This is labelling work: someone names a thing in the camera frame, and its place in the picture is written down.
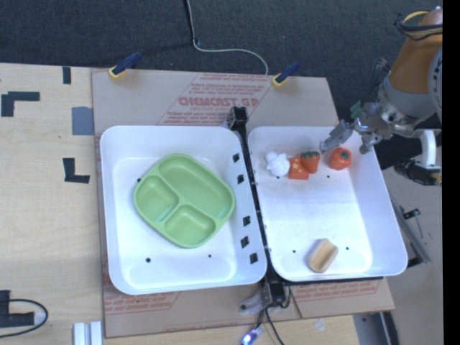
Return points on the thin black rod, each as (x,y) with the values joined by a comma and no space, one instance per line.
(256,196)

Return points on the black cylinder on white bracket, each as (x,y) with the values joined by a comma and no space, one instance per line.
(427,149)

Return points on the orange toy strawberry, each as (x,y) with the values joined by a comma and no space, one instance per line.
(311,161)

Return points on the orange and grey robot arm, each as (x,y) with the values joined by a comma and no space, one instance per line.
(413,63)

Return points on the tan toy bread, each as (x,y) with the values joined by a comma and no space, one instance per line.
(322,256)

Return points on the green divided plate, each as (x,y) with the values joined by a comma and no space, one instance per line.
(187,192)

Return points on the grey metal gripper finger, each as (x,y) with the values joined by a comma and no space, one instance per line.
(338,135)
(368,144)

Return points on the white plastic tray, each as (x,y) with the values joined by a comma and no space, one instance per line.
(179,264)
(323,214)

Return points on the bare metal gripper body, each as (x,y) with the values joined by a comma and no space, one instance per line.
(381,120)

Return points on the brown cardboard board red print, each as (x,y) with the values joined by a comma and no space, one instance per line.
(151,99)

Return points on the orange toy pumpkin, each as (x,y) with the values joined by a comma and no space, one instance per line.
(339,159)

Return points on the white toy cauliflower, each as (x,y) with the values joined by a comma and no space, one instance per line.
(276,164)

